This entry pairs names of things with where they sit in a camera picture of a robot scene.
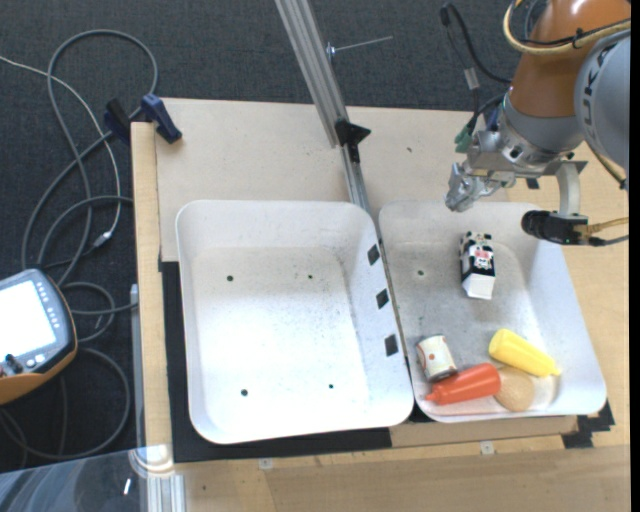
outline red bottle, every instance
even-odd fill
[[[497,368],[491,363],[481,363],[434,383],[431,393],[425,398],[438,405],[446,405],[493,396],[498,391],[500,374]]]

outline can label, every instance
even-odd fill
[[[457,373],[458,369],[449,351],[447,339],[442,334],[420,341],[416,350],[427,381],[435,382]]]

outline black carpet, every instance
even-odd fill
[[[493,73],[509,77],[518,55],[504,41],[501,21],[508,0],[456,1],[476,50]],[[437,110],[472,109],[463,72],[441,26],[441,2],[390,0],[314,1],[324,37],[340,48],[367,40],[393,39],[339,51],[335,69],[347,105]],[[164,97],[310,103],[306,84],[272,1],[153,0],[98,2],[3,0],[0,6],[0,57],[47,70],[56,50],[70,38],[96,29],[119,31],[144,43],[157,60],[155,93]],[[465,57],[462,37],[459,48]],[[72,86],[93,109],[104,128],[105,105],[118,98],[132,112],[149,92],[152,66],[145,53],[115,36],[83,37],[55,63],[56,77]],[[481,101],[504,85],[480,78]],[[97,138],[90,117],[63,87],[55,97],[79,152]],[[73,161],[73,153],[52,109],[45,77],[0,61],[0,279],[19,272],[21,244],[34,207],[52,181]],[[131,196],[129,148],[112,139],[123,194]],[[108,153],[101,149],[85,160],[94,195],[113,194]],[[84,199],[84,185],[73,170],[47,202],[27,246],[27,266],[37,261],[43,237],[55,218]],[[115,206],[94,209],[90,241],[109,228]],[[56,231],[45,263],[72,256],[85,226],[75,215]],[[107,289],[117,305],[126,304],[136,282],[133,210],[125,206],[112,239],[88,256],[66,280]],[[65,267],[49,269],[54,279]],[[74,309],[108,309],[99,293],[70,289]],[[91,336],[106,317],[76,317],[79,336]],[[118,314],[99,338],[82,346],[112,358],[130,385],[132,338],[128,312]],[[59,378],[4,408],[22,428],[29,446],[63,457],[83,454],[109,438],[125,405],[117,374],[89,353],[81,353]],[[67,392],[66,428],[62,412]],[[136,443],[135,422],[100,453],[125,450]],[[0,428],[0,472],[20,467],[24,452]],[[26,466],[53,462],[29,454]]]

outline white tray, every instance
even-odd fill
[[[408,417],[411,382],[391,303],[378,305],[387,281],[363,210],[195,201],[176,232],[200,435],[238,443]]]
[[[526,235],[522,215],[534,205],[478,202],[464,213],[442,201],[394,202],[380,212],[418,406],[442,422],[502,417],[591,414],[606,400],[606,386],[559,245]],[[469,298],[461,286],[458,243],[466,231],[493,235],[496,280],[491,300]],[[552,356],[559,377],[536,379],[533,406],[522,413],[493,398],[438,406],[417,359],[421,339],[444,334],[459,369],[493,361],[488,346],[508,328]]]

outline wooden table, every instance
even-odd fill
[[[183,140],[168,145],[151,124],[132,127],[147,445],[172,440],[158,262],[177,260],[179,207],[197,198],[348,200],[338,152],[312,105],[165,104]],[[393,199],[442,197],[460,160],[452,138],[468,114],[366,107],[349,114],[372,129],[360,145],[372,217]],[[587,148],[576,153],[590,162],[582,210],[591,222],[628,215],[626,193]],[[492,199],[557,208],[555,181],[541,185],[519,183]],[[178,464],[188,510],[630,509],[628,243],[566,248],[565,256],[615,419],[610,431],[593,433],[595,448],[564,448],[562,435],[579,428],[575,416],[405,423],[391,428],[386,450]]]

